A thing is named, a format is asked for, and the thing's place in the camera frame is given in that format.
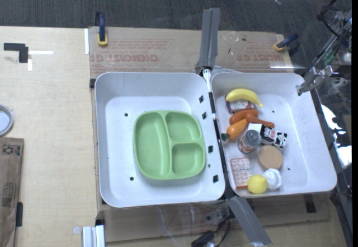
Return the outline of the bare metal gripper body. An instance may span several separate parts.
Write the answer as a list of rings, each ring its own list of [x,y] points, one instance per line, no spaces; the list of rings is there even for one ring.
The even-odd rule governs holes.
[[[332,63],[327,66],[325,74],[328,77],[351,77],[351,53],[338,53]]]

